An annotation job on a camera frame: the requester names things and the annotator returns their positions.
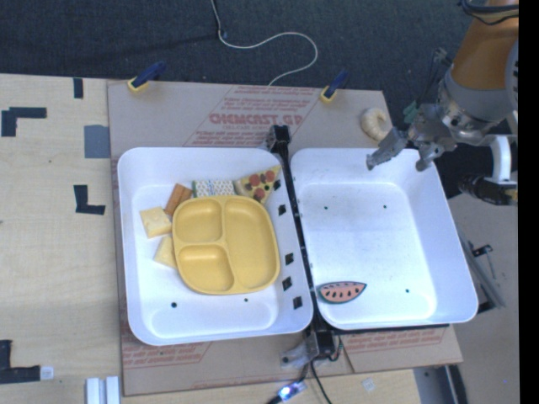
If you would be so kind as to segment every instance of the metal bracket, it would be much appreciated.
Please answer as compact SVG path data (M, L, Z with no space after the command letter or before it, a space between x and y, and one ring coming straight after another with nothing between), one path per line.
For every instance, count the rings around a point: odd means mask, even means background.
M84 384L85 404L120 404L120 382L117 376L92 377Z
M478 258L479 256L483 256L484 254L492 252L493 249L490 247L490 245L482 246L480 248L475 248L472 250L472 254L475 258Z
M311 333L296 347L280 354L280 366L283 369L300 369L320 354L317 336Z
M279 146L291 143L290 129L287 125L272 125L266 135L265 143L269 152L279 152Z

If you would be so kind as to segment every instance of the black tape mark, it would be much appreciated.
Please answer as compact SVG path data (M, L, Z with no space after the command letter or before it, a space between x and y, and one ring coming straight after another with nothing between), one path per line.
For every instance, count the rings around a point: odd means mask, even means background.
M292 287L292 277L286 277L283 280L283 290L287 291L290 287Z
M103 125L84 126L84 157L110 158L109 128Z
M104 214L105 205L88 205L88 186L87 185L74 185L75 200L77 201L77 208L75 212L83 214Z
M80 77L73 78L73 97L84 98L84 85L83 79Z
M294 305L294 310L297 310L298 308L303 306L302 298L300 296L296 296L296 298L292 300L292 304Z
M46 118L47 108L9 108L2 111L2 136L17 135L17 118Z
M16 367L12 368L11 340L0 340L0 385L7 383L26 383L41 380L41 367Z
M18 118L47 118L47 108L9 108Z
M13 137L17 134L17 117L9 111L2 111L2 136Z

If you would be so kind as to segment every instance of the black hole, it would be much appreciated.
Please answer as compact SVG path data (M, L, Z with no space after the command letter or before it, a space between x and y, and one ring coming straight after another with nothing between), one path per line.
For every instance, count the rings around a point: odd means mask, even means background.
M287 277L283 280L283 290L287 290L292 286L292 277Z
M296 298L294 298L293 303L294 303L294 310L301 307L303 305L302 298L300 296L297 296Z

